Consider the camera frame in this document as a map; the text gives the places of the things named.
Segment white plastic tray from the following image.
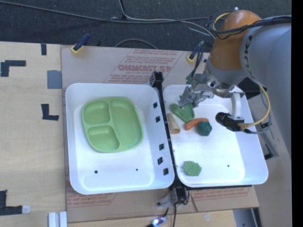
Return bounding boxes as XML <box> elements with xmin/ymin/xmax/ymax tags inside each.
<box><xmin>162</xmin><ymin>84</ymin><xmax>269</xmax><ymax>188</ymax></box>
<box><xmin>65</xmin><ymin>82</ymin><xmax>176</xmax><ymax>195</ymax></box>

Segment beige ice cream cone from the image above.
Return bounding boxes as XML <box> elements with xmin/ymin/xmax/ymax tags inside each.
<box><xmin>166</xmin><ymin>113</ymin><xmax>181</xmax><ymax>135</ymax></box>

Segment dark green broccoli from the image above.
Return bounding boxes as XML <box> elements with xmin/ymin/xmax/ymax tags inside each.
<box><xmin>197</xmin><ymin>121</ymin><xmax>213</xmax><ymax>137</ymax></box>

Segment black block with thin wires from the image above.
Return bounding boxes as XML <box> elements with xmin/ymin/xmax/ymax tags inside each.
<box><xmin>149</xmin><ymin>71</ymin><xmax>164</xmax><ymax>87</ymax></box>
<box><xmin>173</xmin><ymin>186</ymin><xmax>189</xmax><ymax>205</ymax></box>

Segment green pea pod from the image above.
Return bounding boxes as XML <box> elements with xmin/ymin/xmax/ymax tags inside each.
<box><xmin>169</xmin><ymin>102</ymin><xmax>196</xmax><ymax>124</ymax></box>

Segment brown cardboard board red print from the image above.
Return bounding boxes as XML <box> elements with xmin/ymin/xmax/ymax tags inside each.
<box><xmin>60</xmin><ymin>44</ymin><xmax>260</xmax><ymax>223</ymax></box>

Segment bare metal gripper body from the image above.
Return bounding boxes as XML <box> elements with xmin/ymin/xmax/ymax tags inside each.
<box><xmin>190</xmin><ymin>74</ymin><xmax>238</xmax><ymax>100</ymax></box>

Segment orange carrot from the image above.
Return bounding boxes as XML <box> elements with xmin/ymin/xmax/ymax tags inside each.
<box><xmin>184</xmin><ymin>117</ymin><xmax>209</xmax><ymax>131</ymax></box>

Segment black cylinder on white bracket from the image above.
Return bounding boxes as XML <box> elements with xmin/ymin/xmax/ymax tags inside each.
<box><xmin>215</xmin><ymin>90</ymin><xmax>245</xmax><ymax>132</ymax></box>

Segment thin black rod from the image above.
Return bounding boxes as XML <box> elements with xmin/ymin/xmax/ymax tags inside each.
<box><xmin>156</xmin><ymin>79</ymin><xmax>182</xmax><ymax>193</ymax></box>

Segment green divided plate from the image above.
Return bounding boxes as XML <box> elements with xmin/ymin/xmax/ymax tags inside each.
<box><xmin>81</xmin><ymin>96</ymin><xmax>145</xmax><ymax>154</ymax></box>

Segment green grapes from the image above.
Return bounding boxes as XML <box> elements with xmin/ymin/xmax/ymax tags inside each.
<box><xmin>182</xmin><ymin>160</ymin><xmax>203</xmax><ymax>177</ymax></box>

